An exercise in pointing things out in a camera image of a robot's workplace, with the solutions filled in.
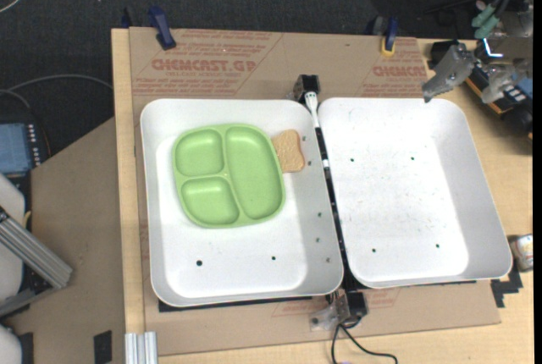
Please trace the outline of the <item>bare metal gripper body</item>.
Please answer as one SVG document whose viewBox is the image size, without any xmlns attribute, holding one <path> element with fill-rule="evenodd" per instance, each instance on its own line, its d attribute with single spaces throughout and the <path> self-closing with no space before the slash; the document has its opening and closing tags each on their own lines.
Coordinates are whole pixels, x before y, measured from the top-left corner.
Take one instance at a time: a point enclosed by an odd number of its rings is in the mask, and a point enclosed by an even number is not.
<svg viewBox="0 0 542 364">
<path fill-rule="evenodd" d="M 518 63 L 533 57 L 533 0 L 512 0 L 489 35 L 479 41 L 484 63 Z"/>
</svg>

